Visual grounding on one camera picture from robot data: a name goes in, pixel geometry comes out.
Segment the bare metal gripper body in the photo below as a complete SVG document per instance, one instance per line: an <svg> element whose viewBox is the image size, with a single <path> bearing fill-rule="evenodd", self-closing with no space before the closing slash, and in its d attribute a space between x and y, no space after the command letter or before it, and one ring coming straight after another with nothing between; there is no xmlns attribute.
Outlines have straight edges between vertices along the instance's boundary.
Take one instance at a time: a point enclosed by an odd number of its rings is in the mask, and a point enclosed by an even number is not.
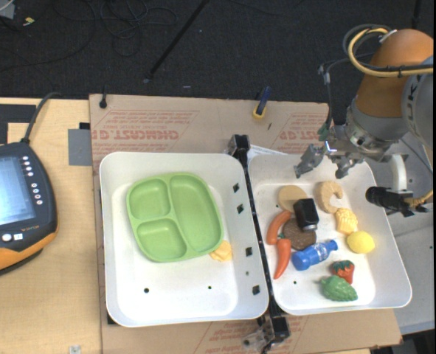
<svg viewBox="0 0 436 354"><path fill-rule="evenodd" d="M328 134L327 143L333 156L348 159L369 158L381 161L391 146L391 141L379 139L358 125L334 125Z"/></svg>

